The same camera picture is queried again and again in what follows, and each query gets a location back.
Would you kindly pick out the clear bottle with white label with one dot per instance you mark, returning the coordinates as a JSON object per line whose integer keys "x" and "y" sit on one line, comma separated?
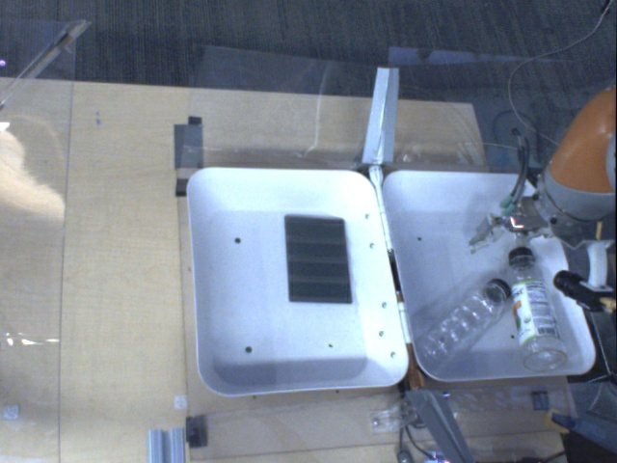
{"x": 535, "y": 311}

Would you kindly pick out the clear ribbed plastic bottle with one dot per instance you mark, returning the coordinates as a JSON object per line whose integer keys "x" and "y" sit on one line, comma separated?
{"x": 458, "y": 328}

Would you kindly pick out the pale wood board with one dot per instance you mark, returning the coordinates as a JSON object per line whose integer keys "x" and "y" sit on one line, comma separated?
{"x": 270, "y": 128}

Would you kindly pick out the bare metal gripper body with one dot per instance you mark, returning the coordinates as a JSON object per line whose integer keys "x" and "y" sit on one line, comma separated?
{"x": 535, "y": 217}

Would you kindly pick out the white plastic tray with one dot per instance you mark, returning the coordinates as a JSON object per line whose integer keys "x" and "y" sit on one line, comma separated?
{"x": 241, "y": 282}
{"x": 434, "y": 220}

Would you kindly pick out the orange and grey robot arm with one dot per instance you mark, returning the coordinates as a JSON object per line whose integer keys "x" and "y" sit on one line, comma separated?
{"x": 585, "y": 152}

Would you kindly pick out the black cylinder on white bracket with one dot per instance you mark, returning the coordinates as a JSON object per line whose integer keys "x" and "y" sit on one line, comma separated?
{"x": 576, "y": 285}

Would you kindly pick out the black ribbed rectangular block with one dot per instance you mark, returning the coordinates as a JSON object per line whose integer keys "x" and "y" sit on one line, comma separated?
{"x": 318, "y": 258}

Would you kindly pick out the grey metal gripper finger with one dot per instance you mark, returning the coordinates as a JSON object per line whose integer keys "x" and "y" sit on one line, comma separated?
{"x": 483, "y": 240}
{"x": 494, "y": 221}

